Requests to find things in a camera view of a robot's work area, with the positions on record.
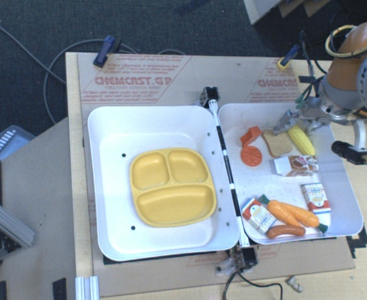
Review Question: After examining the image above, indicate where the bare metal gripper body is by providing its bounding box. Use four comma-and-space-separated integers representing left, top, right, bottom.
296, 97, 358, 126

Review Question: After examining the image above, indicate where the yellow corn cob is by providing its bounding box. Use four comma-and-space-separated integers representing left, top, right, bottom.
287, 124, 316, 157

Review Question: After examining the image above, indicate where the tan bread slice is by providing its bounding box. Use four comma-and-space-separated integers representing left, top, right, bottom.
261, 129, 294, 159

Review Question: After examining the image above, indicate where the orange angular block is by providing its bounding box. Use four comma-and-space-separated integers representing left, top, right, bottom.
239, 126, 263, 148

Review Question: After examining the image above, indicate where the white and brown carton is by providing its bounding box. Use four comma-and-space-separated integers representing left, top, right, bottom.
273, 154, 319, 178

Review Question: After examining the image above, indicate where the orange round slice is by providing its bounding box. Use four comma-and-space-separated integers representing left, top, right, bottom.
240, 145, 263, 168

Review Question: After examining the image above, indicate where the white plastic tray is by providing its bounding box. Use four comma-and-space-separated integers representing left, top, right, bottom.
217, 102, 364, 246
87, 104, 241, 262

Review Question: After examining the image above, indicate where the thin black and white rod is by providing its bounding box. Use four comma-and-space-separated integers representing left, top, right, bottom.
208, 99, 251, 248

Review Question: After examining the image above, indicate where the red and white carton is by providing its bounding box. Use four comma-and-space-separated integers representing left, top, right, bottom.
301, 182, 332, 216
241, 197, 278, 235

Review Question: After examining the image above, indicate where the orange carrot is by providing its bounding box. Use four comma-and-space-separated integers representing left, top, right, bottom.
278, 201, 329, 234
258, 194, 303, 228

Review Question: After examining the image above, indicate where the brown sausage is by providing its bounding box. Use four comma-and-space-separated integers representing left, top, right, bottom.
266, 224, 306, 240

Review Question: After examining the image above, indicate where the brown cardboard board, red print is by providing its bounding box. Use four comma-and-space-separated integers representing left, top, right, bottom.
76, 53, 356, 297

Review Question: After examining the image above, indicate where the yellow divided plate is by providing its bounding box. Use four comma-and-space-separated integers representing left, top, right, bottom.
129, 147, 218, 228

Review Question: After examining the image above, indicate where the black cylinder on white bracket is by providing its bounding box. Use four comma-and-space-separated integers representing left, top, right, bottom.
331, 118, 367, 166

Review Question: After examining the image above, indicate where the black block with thin wires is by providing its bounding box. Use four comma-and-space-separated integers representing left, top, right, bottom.
216, 245, 259, 275
198, 86, 220, 108

